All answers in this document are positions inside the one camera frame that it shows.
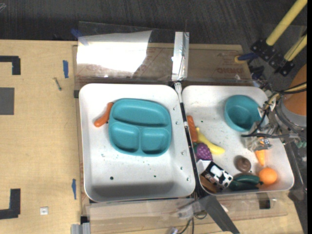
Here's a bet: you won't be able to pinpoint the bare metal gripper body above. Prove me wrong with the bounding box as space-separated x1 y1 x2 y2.
258 117 285 142

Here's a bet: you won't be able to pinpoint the orange carrot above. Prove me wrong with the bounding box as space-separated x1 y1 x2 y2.
254 138 271 167

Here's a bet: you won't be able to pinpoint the brown doughnut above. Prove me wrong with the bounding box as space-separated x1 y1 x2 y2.
234 155 252 173

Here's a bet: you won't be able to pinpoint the blue bowl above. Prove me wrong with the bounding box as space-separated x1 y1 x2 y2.
224 95 266 133

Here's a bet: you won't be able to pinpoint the orange fruit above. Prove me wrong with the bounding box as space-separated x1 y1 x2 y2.
258 167 278 186

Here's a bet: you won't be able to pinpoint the dark green vegetable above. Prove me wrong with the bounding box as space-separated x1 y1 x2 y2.
228 174 264 191

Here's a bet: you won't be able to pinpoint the yellow banana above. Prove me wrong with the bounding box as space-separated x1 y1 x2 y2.
195 127 226 155

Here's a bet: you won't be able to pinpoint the black and white carton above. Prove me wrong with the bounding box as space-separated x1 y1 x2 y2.
204 161 234 190

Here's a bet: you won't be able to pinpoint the purple grapes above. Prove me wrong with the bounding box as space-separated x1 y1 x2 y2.
194 142 214 162

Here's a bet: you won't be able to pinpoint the white cube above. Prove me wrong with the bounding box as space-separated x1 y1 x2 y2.
196 159 212 174

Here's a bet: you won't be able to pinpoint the white plastic tray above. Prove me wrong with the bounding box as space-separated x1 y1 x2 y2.
78 83 196 203
181 85 295 196

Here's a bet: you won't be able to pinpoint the brown biscuit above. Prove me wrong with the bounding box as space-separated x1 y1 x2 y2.
199 174 218 194

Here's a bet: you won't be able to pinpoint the orange bread loaf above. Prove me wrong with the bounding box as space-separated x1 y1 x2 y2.
187 115 199 143

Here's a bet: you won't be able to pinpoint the blue divided plate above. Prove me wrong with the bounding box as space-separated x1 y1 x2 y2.
108 98 173 157

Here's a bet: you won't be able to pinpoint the orange sausage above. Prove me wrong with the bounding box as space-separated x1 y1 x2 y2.
94 102 114 128

